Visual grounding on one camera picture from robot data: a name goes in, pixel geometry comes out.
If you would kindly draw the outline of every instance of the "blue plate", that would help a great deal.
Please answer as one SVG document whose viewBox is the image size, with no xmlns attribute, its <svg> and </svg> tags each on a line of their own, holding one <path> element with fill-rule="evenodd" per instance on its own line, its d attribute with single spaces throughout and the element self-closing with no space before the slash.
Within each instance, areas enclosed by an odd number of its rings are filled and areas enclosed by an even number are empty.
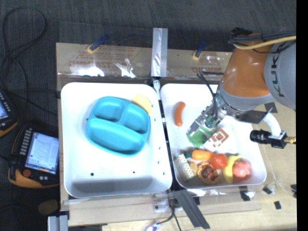
<svg viewBox="0 0 308 231">
<path fill-rule="evenodd" d="M 100 98 L 93 107 L 86 124 L 86 137 L 102 150 L 133 156 L 145 146 L 150 125 L 150 117 L 143 108 L 108 96 Z"/>
</svg>

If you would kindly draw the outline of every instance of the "toy sausage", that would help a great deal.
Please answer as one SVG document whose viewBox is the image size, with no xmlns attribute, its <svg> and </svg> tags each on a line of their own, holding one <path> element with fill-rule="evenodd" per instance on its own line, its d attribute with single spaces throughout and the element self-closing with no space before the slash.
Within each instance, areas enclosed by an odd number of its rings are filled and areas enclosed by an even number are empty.
<svg viewBox="0 0 308 231">
<path fill-rule="evenodd" d="M 186 104 L 184 102 L 179 102 L 175 113 L 174 113 L 174 120 L 175 120 L 175 125 L 177 125 L 178 127 L 181 127 L 183 125 L 183 121 L 182 121 L 182 112 L 185 108 Z"/>
</svg>

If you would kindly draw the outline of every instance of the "toy food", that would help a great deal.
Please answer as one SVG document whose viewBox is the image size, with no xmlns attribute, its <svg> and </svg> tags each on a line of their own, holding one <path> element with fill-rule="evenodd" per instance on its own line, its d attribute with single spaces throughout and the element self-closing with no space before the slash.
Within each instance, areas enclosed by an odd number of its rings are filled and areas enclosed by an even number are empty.
<svg viewBox="0 0 308 231">
<path fill-rule="evenodd" d="M 195 162 L 188 162 L 188 164 L 193 172 L 193 175 L 197 176 L 198 165 Z"/>
<path fill-rule="evenodd" d="M 201 162 L 198 165 L 197 176 L 206 185 L 214 185 L 219 179 L 218 171 L 208 162 Z"/>
<path fill-rule="evenodd" d="M 210 158 L 210 164 L 215 169 L 224 169 L 228 165 L 228 159 L 225 154 L 213 154 Z"/>
<path fill-rule="evenodd" d="M 245 160 L 235 161 L 232 167 L 233 177 L 245 178 L 250 175 L 250 164 Z"/>
<path fill-rule="evenodd" d="M 205 150 L 193 150 L 192 159 L 197 161 L 207 161 L 210 160 L 214 153 Z"/>
<path fill-rule="evenodd" d="M 175 125 L 177 125 L 178 127 L 181 127 L 183 125 L 182 112 L 183 112 L 185 106 L 186 106 L 186 104 L 184 102 L 179 102 L 178 106 L 175 110 L 174 121 L 175 121 Z"/>
<path fill-rule="evenodd" d="M 231 155 L 228 157 L 228 165 L 222 170 L 223 176 L 226 181 L 230 184 L 233 183 L 233 165 L 235 161 L 239 158 L 242 158 L 242 155 Z"/>
<path fill-rule="evenodd" d="M 190 180 L 195 177 L 190 165 L 188 164 L 184 154 L 180 154 L 176 160 L 174 160 L 174 164 L 181 175 L 181 178 L 184 181 Z"/>
<path fill-rule="evenodd" d="M 148 113 L 148 115 L 151 114 L 152 104 L 146 96 L 138 94 L 138 95 L 133 97 L 132 103 L 134 103 L 134 104 L 140 106 L 141 108 L 143 108 Z"/>
</svg>

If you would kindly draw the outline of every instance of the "green object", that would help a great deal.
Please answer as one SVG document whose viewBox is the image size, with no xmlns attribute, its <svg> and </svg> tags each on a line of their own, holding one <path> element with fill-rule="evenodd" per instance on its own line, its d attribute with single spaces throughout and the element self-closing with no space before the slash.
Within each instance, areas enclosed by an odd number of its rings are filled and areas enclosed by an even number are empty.
<svg viewBox="0 0 308 231">
<path fill-rule="evenodd" d="M 185 158 L 190 158 L 190 157 L 192 157 L 192 154 L 189 153 L 189 152 L 185 152 L 185 153 L 184 153 L 184 156 L 185 156 Z"/>
<path fill-rule="evenodd" d="M 216 127 L 214 129 L 207 128 L 206 126 L 200 127 L 192 136 L 186 134 L 190 143 L 194 145 L 195 148 L 199 149 L 211 136 L 215 133 Z"/>
</svg>

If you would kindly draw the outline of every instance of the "toy tomato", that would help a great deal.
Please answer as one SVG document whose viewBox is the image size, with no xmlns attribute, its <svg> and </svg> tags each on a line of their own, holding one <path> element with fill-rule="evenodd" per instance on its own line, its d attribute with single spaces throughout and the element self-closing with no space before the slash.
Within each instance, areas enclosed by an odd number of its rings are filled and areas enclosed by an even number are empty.
<svg viewBox="0 0 308 231">
<path fill-rule="evenodd" d="M 210 158 L 210 163 L 216 169 L 224 169 L 228 165 L 228 159 L 225 154 L 214 154 Z"/>
</svg>

